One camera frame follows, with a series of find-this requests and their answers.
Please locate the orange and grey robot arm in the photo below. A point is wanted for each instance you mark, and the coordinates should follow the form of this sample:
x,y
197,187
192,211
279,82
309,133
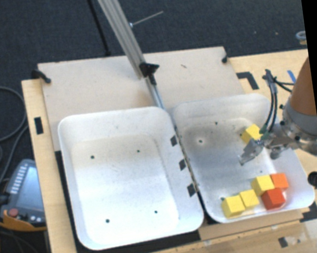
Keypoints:
x,y
303,94

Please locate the orange cube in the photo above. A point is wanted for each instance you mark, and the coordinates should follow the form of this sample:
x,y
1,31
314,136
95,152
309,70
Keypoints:
x,y
280,180

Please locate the pale wooden board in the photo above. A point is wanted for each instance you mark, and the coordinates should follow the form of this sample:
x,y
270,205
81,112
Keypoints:
x,y
97,84

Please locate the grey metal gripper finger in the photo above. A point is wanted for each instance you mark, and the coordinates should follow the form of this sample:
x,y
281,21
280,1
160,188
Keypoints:
x,y
251,152
276,153

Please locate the white plastic tray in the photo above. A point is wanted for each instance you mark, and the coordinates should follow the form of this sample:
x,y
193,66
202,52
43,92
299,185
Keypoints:
x,y
219,167
126,186

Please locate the yellow cube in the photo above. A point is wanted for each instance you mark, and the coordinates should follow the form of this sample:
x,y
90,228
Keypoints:
x,y
249,198
262,184
251,132
233,206

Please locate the red cube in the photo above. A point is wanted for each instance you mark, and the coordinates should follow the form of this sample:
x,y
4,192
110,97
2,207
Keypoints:
x,y
274,198

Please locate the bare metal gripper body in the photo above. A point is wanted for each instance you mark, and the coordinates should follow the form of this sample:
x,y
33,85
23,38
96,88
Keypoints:
x,y
292,140

